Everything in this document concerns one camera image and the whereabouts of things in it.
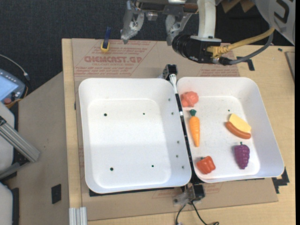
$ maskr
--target toy tomato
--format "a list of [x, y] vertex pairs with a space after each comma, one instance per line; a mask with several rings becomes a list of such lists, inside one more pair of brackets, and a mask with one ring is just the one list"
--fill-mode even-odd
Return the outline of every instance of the toy tomato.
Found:
[[180, 99], [183, 107], [194, 107], [194, 105], [199, 101], [198, 94], [192, 91], [182, 94]]
[[210, 156], [202, 158], [199, 162], [196, 163], [197, 168], [203, 174], [208, 174], [211, 171], [216, 169], [216, 166]]

